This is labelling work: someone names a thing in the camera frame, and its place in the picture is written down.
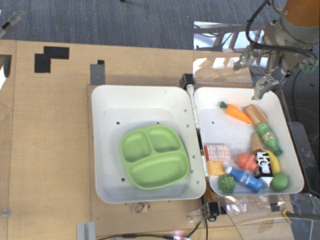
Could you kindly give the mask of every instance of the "yellow banana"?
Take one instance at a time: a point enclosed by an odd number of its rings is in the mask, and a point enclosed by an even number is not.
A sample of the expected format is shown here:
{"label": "yellow banana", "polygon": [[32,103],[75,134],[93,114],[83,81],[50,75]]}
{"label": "yellow banana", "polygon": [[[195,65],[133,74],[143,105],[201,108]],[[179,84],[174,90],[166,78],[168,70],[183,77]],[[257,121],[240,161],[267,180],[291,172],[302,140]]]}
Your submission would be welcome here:
{"label": "yellow banana", "polygon": [[263,149],[263,151],[265,153],[269,154],[269,158],[270,158],[270,163],[271,163],[271,169],[272,169],[272,173],[273,175],[280,173],[280,164],[279,164],[279,160],[276,157],[276,155],[274,153],[272,153],[270,150],[268,149]]}

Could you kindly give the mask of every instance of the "orange carrot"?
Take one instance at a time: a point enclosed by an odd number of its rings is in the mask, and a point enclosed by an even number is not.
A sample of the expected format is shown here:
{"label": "orange carrot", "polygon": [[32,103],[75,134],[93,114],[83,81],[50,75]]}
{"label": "orange carrot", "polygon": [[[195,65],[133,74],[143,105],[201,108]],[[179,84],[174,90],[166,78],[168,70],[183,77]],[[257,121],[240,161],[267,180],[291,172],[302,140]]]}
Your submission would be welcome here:
{"label": "orange carrot", "polygon": [[227,105],[223,101],[220,104],[220,108],[226,109],[226,113],[236,119],[239,119],[241,121],[244,121],[248,124],[253,124],[251,119],[244,113],[242,112],[239,108],[237,108],[235,105]]}

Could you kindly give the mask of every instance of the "white bottle cap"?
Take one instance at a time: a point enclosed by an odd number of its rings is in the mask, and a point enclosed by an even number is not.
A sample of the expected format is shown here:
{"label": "white bottle cap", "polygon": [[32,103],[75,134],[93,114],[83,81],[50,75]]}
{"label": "white bottle cap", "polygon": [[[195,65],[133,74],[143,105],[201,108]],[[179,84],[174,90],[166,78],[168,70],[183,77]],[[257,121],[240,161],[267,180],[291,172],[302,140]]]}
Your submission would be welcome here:
{"label": "white bottle cap", "polygon": [[224,170],[224,172],[226,173],[226,174],[230,174],[231,173],[231,170],[232,170],[232,166],[228,166],[225,170]]}

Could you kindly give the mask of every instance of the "green plate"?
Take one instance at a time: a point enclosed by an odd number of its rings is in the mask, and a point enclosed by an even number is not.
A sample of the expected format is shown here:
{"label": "green plate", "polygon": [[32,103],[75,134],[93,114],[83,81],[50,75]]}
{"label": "green plate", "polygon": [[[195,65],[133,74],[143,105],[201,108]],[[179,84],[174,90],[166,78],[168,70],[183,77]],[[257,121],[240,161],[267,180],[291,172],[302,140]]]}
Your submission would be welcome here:
{"label": "green plate", "polygon": [[142,190],[156,190],[184,179],[190,161],[177,133],[164,125],[133,130],[123,136],[121,157],[132,183]]}

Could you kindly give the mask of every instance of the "gray floor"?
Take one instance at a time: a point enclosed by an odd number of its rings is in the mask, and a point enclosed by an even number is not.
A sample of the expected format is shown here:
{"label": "gray floor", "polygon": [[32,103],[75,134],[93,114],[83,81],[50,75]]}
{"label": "gray floor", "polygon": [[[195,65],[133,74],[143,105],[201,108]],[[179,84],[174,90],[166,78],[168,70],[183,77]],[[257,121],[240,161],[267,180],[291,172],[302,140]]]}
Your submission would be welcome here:
{"label": "gray floor", "polygon": [[[286,0],[276,0],[281,7]],[[194,21],[246,24],[263,0],[0,0],[0,24],[27,15],[4,38],[79,44],[193,49]],[[278,15],[265,8],[256,26]],[[319,46],[314,51],[319,55]],[[301,122],[319,164],[319,67],[293,73],[283,86],[293,121]]]}

